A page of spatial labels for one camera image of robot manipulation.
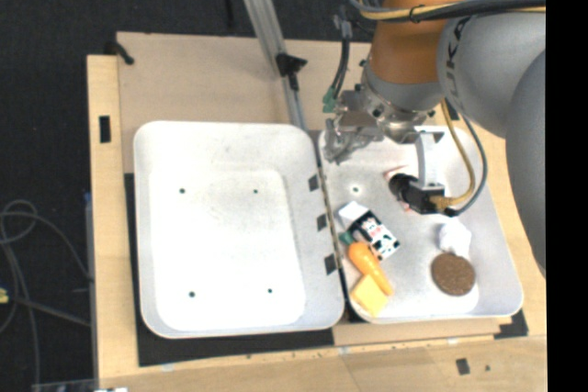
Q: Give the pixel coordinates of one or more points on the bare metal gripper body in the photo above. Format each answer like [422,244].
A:
[395,121]

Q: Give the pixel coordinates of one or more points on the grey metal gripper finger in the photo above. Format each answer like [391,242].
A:
[356,143]
[331,142]

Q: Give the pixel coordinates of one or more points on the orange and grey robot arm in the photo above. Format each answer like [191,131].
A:
[487,73]

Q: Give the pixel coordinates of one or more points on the white cow print milk carton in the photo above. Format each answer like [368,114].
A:
[374,234]

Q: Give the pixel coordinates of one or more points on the orange carrot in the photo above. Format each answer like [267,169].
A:
[367,264]

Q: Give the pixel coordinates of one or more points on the white crumpled lump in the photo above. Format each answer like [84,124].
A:
[455,238]

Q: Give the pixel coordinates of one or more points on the white plastic tray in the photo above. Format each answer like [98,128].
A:
[413,294]
[229,234]

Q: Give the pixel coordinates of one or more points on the yellow cheese wedge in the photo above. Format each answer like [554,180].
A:
[369,296]

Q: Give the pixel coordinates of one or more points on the brown round biscuit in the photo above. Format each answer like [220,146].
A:
[453,274]

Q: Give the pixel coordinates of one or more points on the pale wooden board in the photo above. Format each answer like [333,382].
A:
[105,197]

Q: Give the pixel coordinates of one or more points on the black cylinder on white bracket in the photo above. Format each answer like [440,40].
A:
[425,195]

